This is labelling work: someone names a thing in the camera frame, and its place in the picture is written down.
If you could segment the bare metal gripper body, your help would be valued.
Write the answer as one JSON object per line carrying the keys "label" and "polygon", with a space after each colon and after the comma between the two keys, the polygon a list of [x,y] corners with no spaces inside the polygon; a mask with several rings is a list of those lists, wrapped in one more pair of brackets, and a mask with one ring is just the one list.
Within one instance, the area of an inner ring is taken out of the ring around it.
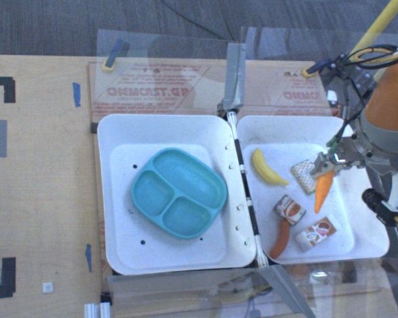
{"label": "bare metal gripper body", "polygon": [[333,154],[338,154],[356,168],[365,167],[373,158],[373,148],[363,136],[344,136],[335,142],[333,149]]}

